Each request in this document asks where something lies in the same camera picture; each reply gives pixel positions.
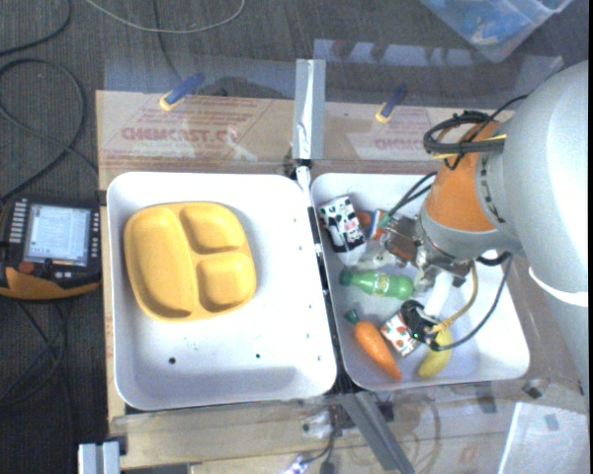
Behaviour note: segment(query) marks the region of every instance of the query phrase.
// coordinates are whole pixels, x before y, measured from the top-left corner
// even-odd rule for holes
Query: blue and yellow object
[[[406,96],[406,86],[400,84],[393,94],[384,102],[376,112],[376,120],[381,123],[387,123],[393,116],[393,109],[398,105],[402,99]]]
[[[190,93],[194,93],[205,82],[205,76],[197,73],[188,77],[169,93],[160,97],[160,107],[169,112],[178,106]]]

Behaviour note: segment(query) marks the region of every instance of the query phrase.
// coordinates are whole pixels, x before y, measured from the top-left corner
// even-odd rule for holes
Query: yellow divided plate
[[[127,222],[129,282],[140,307],[163,321],[233,311],[255,293],[257,278],[239,219],[204,201],[146,207]]]

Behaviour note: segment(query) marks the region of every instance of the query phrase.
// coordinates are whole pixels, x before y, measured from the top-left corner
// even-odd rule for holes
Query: yellow banana
[[[440,346],[446,346],[453,341],[453,335],[450,329],[445,329],[435,336],[435,342]],[[417,375],[420,377],[433,377],[440,372],[451,359],[451,350],[444,350],[442,352],[435,352],[431,350],[422,360]]]

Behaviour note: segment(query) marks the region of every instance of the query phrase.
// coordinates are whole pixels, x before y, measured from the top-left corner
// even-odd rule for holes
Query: green bottle
[[[394,296],[406,300],[413,294],[413,279],[379,271],[352,272],[343,269],[339,282],[342,286],[354,285],[364,293],[375,296]]]

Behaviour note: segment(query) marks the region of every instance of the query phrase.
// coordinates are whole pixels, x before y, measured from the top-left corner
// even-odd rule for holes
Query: dark fabric
[[[96,1],[133,22],[156,26],[152,0]],[[83,0],[70,2],[71,18],[65,30],[47,42],[1,56],[0,68],[15,59],[40,58],[68,69],[85,97],[83,126],[76,126],[80,108],[74,87],[45,63],[26,62],[5,72],[0,100],[27,126],[61,142],[70,142],[78,130],[75,149],[92,162],[97,157],[95,91],[168,91],[178,78],[191,73],[195,56],[235,58],[233,64],[240,66],[250,60],[290,64],[297,58],[312,58],[317,40],[335,41],[341,55],[343,47],[347,52],[357,42],[369,42],[375,58],[378,49],[388,44],[423,48],[426,57],[438,49],[470,50],[417,0],[246,0],[242,14],[231,23],[198,34],[163,36],[162,43],[157,34],[114,21]],[[185,29],[222,19],[234,12],[239,0],[156,2],[162,28]],[[588,0],[575,0],[501,64],[481,61],[465,70],[409,68],[410,103],[454,107],[458,101],[476,101],[478,107],[496,106],[513,88],[524,54],[561,58],[563,66],[587,59],[588,11]],[[0,49],[52,30],[60,12],[61,0],[0,0]],[[385,65],[350,67],[328,68],[329,93],[339,99],[350,98],[350,92],[357,100],[369,93],[380,96],[398,82],[394,69]],[[228,95],[286,95],[271,79],[264,84],[224,74],[218,84],[214,87]],[[73,156],[55,163],[61,154],[55,145],[31,137],[0,114],[0,195],[54,163],[23,192],[90,197],[97,185],[87,166]],[[0,473],[76,472],[77,445],[107,436],[102,292],[54,304],[27,303],[24,308],[0,299],[0,395],[45,350],[25,309],[50,338],[60,331],[63,314],[66,348],[60,371],[38,393],[21,404],[0,408]],[[34,387],[50,366],[51,359],[42,356],[12,396]]]

